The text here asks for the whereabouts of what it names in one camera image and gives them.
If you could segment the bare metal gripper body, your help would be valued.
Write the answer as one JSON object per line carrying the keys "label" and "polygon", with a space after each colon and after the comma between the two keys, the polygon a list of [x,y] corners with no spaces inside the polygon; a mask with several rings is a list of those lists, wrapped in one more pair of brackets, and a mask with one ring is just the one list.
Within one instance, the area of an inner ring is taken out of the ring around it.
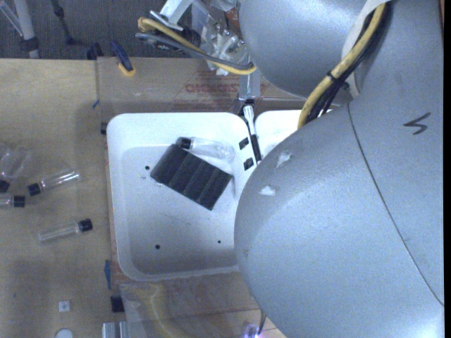
{"label": "bare metal gripper body", "polygon": [[213,58],[206,63],[217,75],[251,73],[244,40],[232,27],[225,11],[195,1],[192,4],[192,29],[201,37],[200,49]]}

